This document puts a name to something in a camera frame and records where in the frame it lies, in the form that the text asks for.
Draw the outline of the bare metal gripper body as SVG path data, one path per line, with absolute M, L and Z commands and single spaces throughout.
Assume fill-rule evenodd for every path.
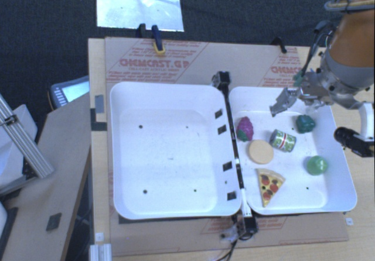
M 299 99 L 315 107 L 338 104 L 355 110 L 362 107 L 362 102 L 354 97 L 361 90 L 342 83 L 330 71 L 308 72 L 299 86 Z

